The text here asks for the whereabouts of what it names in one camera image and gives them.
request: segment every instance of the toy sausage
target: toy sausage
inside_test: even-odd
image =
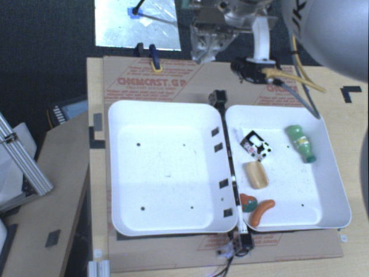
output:
[[[264,214],[264,212],[266,212],[268,209],[271,209],[275,205],[276,205],[276,203],[272,199],[266,200],[266,201],[263,201],[262,203],[260,203],[257,206],[257,208],[255,209],[253,215],[251,216],[251,220],[250,220],[251,226],[253,226],[253,227],[259,226],[260,218]]]

